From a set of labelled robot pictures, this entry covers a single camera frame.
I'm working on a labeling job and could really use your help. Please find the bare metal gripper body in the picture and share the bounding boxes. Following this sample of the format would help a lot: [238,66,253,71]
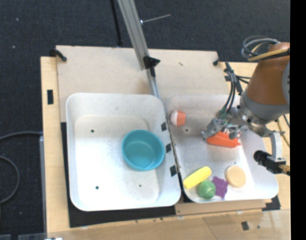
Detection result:
[223,103,274,138]

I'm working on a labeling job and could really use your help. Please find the orange carrot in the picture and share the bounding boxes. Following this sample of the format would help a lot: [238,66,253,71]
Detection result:
[206,131,242,149]

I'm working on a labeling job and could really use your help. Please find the white plastic tray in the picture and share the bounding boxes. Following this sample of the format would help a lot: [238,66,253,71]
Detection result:
[164,94,280,204]
[65,92,182,212]

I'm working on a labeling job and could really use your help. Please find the orange and white cup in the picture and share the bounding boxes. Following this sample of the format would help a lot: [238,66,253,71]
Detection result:
[169,110,187,127]

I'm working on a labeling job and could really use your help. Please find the thin black rod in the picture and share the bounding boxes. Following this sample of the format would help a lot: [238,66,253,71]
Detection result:
[165,111,182,177]

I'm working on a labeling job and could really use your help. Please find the beige round biscuit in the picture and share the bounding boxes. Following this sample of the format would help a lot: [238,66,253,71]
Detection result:
[224,165,247,189]

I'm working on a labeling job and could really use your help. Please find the yellow corn cob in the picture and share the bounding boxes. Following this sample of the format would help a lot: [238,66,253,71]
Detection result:
[183,166,213,190]

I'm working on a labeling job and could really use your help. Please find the purple grapes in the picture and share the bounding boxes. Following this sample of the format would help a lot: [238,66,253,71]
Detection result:
[212,175,230,200]

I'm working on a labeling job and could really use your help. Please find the green ball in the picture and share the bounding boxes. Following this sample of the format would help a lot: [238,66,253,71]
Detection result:
[197,179,217,200]

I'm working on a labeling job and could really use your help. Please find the blue bowl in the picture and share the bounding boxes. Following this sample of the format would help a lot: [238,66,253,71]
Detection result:
[121,129,166,172]

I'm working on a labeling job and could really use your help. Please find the pale beige flat board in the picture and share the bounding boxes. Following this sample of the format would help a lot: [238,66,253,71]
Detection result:
[55,45,273,216]

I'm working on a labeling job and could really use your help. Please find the black cylinder on white bracket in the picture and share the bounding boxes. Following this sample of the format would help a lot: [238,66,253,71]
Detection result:
[253,131,288,174]

